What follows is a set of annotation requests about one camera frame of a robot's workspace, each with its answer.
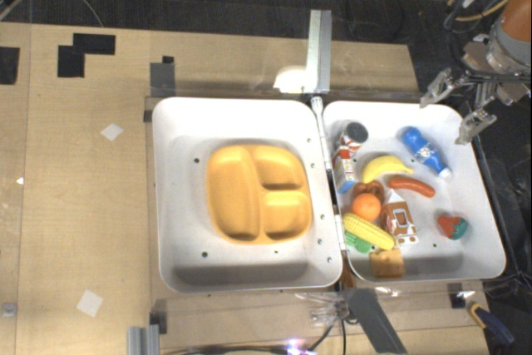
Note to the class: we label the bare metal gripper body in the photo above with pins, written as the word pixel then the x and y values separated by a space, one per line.
pixel 494 62

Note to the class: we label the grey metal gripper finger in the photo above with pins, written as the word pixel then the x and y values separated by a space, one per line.
pixel 438 89
pixel 474 124

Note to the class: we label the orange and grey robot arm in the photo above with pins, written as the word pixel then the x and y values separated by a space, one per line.
pixel 519 8

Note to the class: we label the blue bottle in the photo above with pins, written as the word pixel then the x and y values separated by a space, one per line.
pixel 424 149

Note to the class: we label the white plastic tray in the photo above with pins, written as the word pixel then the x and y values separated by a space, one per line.
pixel 465 187
pixel 183 195

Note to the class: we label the red sausage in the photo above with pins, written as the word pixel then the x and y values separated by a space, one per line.
pixel 413 186

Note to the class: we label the yellow banana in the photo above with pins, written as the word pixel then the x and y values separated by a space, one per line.
pixel 384 166

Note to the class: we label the red and white can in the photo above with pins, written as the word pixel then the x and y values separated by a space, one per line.
pixel 353 137

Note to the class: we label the red strawberry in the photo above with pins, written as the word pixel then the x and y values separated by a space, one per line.
pixel 451 226

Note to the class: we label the brown and white carton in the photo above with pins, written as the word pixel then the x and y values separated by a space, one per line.
pixel 399 218

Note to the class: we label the brown pretzel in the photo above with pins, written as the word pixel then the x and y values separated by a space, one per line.
pixel 370 188

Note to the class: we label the red white and blue carton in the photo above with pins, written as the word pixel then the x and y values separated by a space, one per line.
pixel 343 172

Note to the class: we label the orange fruit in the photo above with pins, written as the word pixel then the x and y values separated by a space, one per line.
pixel 366 207

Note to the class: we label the yellow corn cob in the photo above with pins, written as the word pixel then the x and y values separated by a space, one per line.
pixel 367 230

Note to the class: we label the yellow cheese block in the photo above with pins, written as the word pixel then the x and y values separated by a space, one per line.
pixel 386 262

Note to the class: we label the orange divided plate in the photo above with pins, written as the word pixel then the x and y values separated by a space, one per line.
pixel 232 191

